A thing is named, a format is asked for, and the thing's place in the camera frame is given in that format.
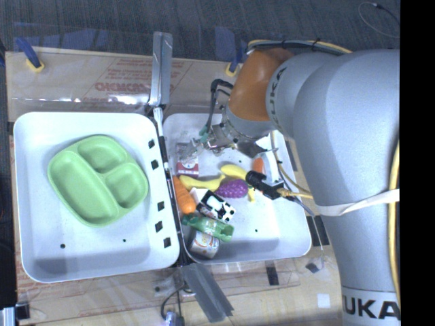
black connector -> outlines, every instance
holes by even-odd
[[[281,194],[277,191],[279,188],[283,188],[284,182],[278,183],[274,186],[270,186],[267,183],[264,183],[263,180],[267,178],[266,175],[256,172],[254,170],[249,171],[246,174],[245,180],[249,183],[253,188],[261,191],[267,198],[271,200],[277,199],[281,197]]]

divided green plate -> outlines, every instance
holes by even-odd
[[[67,208],[84,224],[103,227],[141,203],[148,179],[117,141],[94,135],[56,154],[48,179]]]

carrot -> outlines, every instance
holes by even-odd
[[[257,173],[263,173],[263,166],[263,159],[261,157],[258,157],[252,163],[252,170],[256,171]]]
[[[184,187],[178,177],[173,176],[172,181],[174,184],[175,197],[177,198],[177,204],[180,211],[187,215],[191,214],[196,209],[196,203],[189,191]]]

toy banana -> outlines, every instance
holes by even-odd
[[[235,164],[227,164],[221,167],[220,171],[222,171],[226,176],[234,177],[235,179],[245,180],[247,171],[240,166]],[[249,186],[247,195],[250,202],[255,202],[255,189],[252,186]]]
[[[214,192],[220,186],[220,182],[225,179],[225,175],[220,175],[217,179],[201,181],[194,179],[193,177],[188,177],[186,175],[180,175],[179,180],[187,188],[189,191],[193,188],[207,188],[210,191]]]

plastic bottle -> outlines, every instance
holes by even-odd
[[[227,223],[222,223],[209,217],[198,217],[192,214],[184,215],[181,221],[183,225],[189,225],[199,232],[214,236],[223,242],[231,241],[234,227]]]

